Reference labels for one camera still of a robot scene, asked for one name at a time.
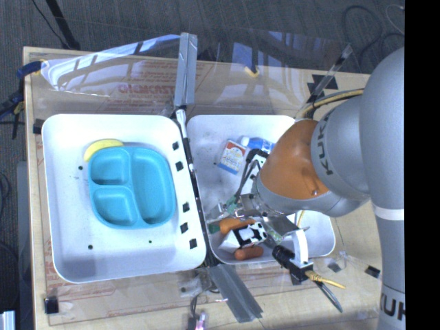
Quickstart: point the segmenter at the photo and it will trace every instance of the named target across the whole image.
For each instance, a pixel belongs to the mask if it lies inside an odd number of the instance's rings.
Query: black pole
[[[46,0],[46,2],[48,4],[52,14],[55,17],[55,20],[56,20],[61,32],[63,33],[63,35],[66,39],[67,46],[70,49],[80,50],[80,43],[75,40],[74,35],[70,31],[70,28],[69,28],[69,26],[63,16],[63,13],[61,12],[61,9],[58,6],[58,3],[56,2],[56,0]]]

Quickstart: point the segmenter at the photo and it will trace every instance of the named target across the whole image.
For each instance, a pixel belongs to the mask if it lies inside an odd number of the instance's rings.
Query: water bottle
[[[269,154],[275,147],[275,143],[269,142],[268,140],[259,137],[249,138],[243,136],[240,143],[242,146],[246,146],[250,149],[261,149],[267,154]]]

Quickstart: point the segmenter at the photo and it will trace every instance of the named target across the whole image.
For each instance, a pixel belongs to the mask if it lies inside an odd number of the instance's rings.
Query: compartment of blue tray
[[[166,159],[149,148],[115,147],[89,162],[93,211],[113,228],[152,228],[176,210],[173,176]]]

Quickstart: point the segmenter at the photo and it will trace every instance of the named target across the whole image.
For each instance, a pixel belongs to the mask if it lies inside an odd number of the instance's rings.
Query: dark floor
[[[75,48],[66,41],[45,0],[0,0],[0,102],[19,88],[23,46]],[[164,34],[199,36],[199,59],[232,61],[232,41],[264,47],[261,33],[281,32],[350,43],[357,71],[369,74],[404,45],[405,0],[57,0],[81,50],[99,51]],[[272,50],[276,58],[283,51]],[[310,67],[283,58],[292,67]],[[0,313],[19,309],[17,166],[25,161],[25,134],[14,117],[0,121]]]

